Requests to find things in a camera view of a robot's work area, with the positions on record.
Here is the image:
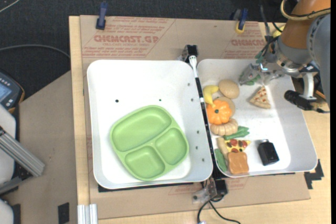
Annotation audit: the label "brown cardboard board, red print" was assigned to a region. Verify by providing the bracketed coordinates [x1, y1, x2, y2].
[79, 15, 312, 220]

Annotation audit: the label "green toy vegetable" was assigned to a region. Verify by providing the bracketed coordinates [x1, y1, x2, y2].
[245, 73, 264, 87]

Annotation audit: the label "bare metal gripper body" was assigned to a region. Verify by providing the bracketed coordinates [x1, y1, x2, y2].
[258, 58, 303, 80]

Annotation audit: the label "orange pumpkin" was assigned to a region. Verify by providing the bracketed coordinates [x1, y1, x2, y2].
[205, 99, 233, 125]

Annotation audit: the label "pizza slice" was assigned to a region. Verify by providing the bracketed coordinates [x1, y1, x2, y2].
[248, 85, 272, 110]
[224, 138, 252, 154]

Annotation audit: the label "white plastic tray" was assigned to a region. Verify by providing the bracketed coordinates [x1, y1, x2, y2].
[86, 59, 214, 190]
[196, 58, 319, 179]

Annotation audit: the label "black block with thin wires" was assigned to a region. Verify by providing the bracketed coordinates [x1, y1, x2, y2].
[178, 44, 199, 62]
[192, 178, 228, 205]

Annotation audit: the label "tan bread roll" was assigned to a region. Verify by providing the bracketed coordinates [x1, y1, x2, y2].
[218, 79, 240, 100]

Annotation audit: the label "tan toy food stick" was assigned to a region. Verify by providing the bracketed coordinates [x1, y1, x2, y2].
[216, 136, 229, 157]

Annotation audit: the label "green pea pods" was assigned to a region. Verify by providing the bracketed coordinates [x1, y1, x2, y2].
[223, 125, 250, 141]

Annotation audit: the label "green bean pod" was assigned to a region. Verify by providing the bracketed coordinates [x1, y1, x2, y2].
[214, 148, 228, 173]

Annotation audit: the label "pale tan squash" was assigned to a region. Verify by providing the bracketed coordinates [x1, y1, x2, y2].
[209, 118, 239, 136]

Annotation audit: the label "thin black and white rod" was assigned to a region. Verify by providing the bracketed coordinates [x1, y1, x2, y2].
[188, 56, 219, 179]

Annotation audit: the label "yellow banana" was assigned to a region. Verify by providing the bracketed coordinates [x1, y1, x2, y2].
[202, 84, 220, 109]

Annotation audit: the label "black rectangular bottle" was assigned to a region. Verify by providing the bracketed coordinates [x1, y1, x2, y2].
[257, 138, 280, 167]

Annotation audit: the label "toast with orange spread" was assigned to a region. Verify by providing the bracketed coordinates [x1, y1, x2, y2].
[227, 152, 250, 175]

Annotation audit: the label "black cylinder on white bracket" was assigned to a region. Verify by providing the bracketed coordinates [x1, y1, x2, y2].
[284, 71, 319, 111]

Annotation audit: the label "green divided plate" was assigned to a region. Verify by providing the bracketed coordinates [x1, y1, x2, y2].
[109, 104, 190, 182]

